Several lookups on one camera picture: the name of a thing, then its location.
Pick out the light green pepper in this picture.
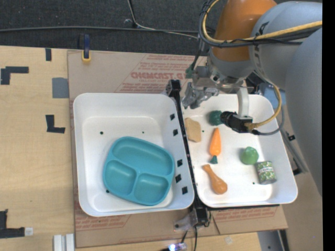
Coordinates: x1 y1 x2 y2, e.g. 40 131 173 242
240 146 260 166

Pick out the blue divided plate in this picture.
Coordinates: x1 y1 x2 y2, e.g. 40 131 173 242
102 136 176 207

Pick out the orange chicken drumstick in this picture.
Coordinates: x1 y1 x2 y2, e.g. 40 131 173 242
202 164 228 196

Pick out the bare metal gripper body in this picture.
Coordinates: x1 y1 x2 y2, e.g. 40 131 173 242
192 65 244 94

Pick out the thin black and white rod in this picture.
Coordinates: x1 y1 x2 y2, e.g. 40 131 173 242
174 94 203 209

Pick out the orange carrot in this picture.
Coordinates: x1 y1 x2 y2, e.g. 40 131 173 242
209 127 222 165

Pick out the green labelled small can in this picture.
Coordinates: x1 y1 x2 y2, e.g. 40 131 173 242
254 161 277 185

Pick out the white plastic tray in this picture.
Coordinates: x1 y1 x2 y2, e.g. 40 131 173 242
72 92 195 218
181 93 299 209

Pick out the dark green broccoli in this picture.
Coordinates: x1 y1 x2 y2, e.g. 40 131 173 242
208 110 224 127

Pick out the black cylinder on white bracket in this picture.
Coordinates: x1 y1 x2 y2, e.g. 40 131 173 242
219 87 254 134

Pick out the brown cardboard board red print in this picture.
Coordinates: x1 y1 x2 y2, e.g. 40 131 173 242
67 50 289 248

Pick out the black block with thin wires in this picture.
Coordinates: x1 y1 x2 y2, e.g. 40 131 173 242
194 206 210 227
168 79 182 98

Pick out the tan bread slice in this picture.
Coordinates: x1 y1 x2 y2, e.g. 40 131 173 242
184 117 203 143

